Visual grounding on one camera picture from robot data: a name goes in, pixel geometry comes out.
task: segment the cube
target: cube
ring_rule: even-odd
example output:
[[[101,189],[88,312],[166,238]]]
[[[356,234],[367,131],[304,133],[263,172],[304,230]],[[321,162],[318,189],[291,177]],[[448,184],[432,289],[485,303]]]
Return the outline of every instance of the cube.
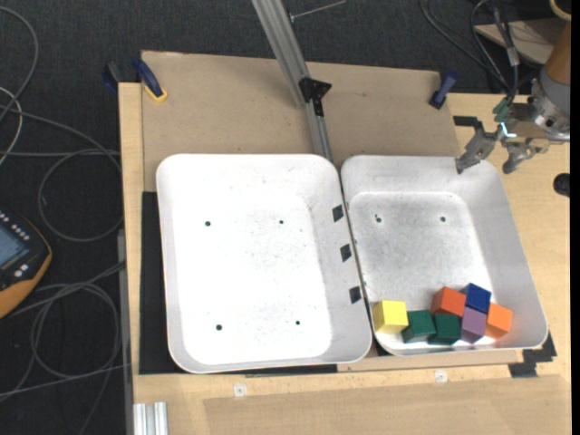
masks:
[[[462,290],[462,293],[466,295],[465,306],[475,309],[480,313],[487,314],[489,309],[489,303],[491,300],[491,292],[485,288],[481,288],[479,285],[468,284]]]
[[[452,345],[461,338],[459,316],[455,314],[434,314],[433,322],[437,331],[427,343]]]
[[[448,286],[441,288],[431,301],[431,314],[456,314],[463,315],[466,295],[453,290]]]
[[[488,310],[488,320],[486,324],[486,336],[500,338],[511,329],[511,322],[514,313],[511,309],[499,304],[490,303]]]
[[[461,318],[461,340],[475,343],[484,336],[487,319],[485,314],[466,306]]]
[[[404,301],[382,300],[372,308],[374,330],[397,334],[409,325],[407,305]]]
[[[427,341],[437,332],[429,310],[409,311],[407,317],[409,319],[409,327],[401,332],[402,340],[405,343]]]

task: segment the multimeter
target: multimeter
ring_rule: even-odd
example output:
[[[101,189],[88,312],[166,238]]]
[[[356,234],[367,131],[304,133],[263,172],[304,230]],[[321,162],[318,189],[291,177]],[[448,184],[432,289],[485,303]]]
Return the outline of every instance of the multimeter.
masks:
[[[32,292],[52,259],[53,252],[36,227],[0,205],[0,318]]]

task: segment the green block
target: green block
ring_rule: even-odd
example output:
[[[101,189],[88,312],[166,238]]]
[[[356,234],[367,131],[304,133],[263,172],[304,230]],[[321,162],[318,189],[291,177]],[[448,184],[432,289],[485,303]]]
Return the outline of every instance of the green block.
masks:
[[[437,332],[429,340],[429,344],[454,344],[461,338],[459,316],[454,314],[434,314],[433,322]]]
[[[402,340],[405,343],[423,342],[437,332],[428,309],[409,311],[407,316],[409,317],[409,327],[401,332]]]

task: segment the orange block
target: orange block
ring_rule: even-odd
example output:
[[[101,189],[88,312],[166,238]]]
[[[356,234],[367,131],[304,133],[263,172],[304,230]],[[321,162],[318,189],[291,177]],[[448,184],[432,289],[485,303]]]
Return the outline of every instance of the orange block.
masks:
[[[431,301],[431,314],[455,314],[463,317],[466,295],[448,286],[441,288]]]
[[[511,329],[511,320],[514,312],[505,306],[490,303],[488,311],[488,320],[486,323],[486,336],[499,338],[509,332]]]

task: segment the white tray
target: white tray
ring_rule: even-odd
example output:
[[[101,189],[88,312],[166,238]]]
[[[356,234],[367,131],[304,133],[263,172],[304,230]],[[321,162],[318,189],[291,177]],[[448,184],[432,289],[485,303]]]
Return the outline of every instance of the white tray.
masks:
[[[443,286],[472,282],[513,310],[512,330],[471,345],[404,343],[376,333],[398,355],[491,348],[533,348],[547,325],[508,199],[486,161],[458,174],[453,158],[357,156],[342,167],[343,192],[370,307],[402,300],[430,309]]]
[[[169,351],[188,372],[369,350],[338,172],[315,155],[174,155],[157,170]]]

